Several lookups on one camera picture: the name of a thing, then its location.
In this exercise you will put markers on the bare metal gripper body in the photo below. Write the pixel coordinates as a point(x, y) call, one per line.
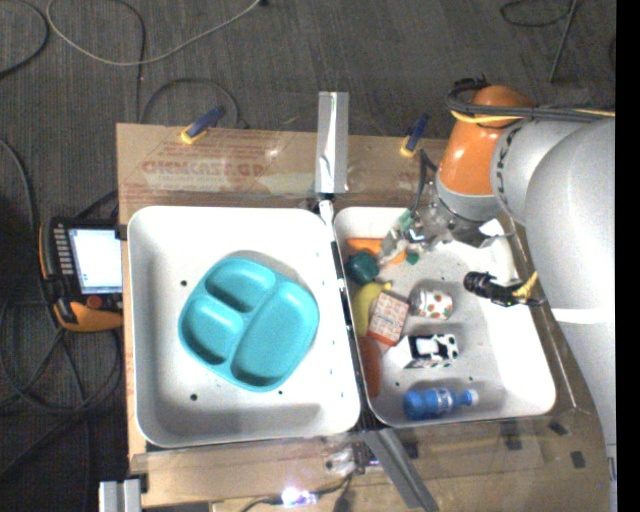
point(442, 226)

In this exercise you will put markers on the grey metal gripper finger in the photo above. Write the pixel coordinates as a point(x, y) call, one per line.
point(413, 236)
point(389, 246)

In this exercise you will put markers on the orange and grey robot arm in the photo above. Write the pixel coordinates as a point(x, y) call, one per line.
point(565, 210)

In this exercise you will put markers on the orange carrot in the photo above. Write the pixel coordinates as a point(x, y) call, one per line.
point(364, 245)

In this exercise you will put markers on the dark green toy vegetable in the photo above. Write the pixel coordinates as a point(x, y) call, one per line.
point(362, 268)

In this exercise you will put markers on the yellow banana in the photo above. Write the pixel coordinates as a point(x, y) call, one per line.
point(363, 305)

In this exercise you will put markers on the white can with red print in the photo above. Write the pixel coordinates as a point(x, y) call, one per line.
point(433, 303)

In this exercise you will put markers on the orange and white packet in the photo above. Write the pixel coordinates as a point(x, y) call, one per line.
point(388, 318)

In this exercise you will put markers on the black and white carton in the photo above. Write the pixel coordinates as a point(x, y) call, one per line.
point(431, 350)

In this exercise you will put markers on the white plastic tray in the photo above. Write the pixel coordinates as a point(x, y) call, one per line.
point(165, 380)
point(500, 360)

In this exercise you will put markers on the blue divided plate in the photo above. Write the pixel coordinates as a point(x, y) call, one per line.
point(260, 325)

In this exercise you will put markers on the blue bottle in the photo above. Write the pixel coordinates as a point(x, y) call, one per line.
point(430, 403)

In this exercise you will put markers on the brown cardboard board red print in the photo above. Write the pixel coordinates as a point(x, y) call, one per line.
point(210, 170)

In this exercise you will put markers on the black cylinder on white bracket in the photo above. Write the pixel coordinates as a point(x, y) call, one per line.
point(486, 286)

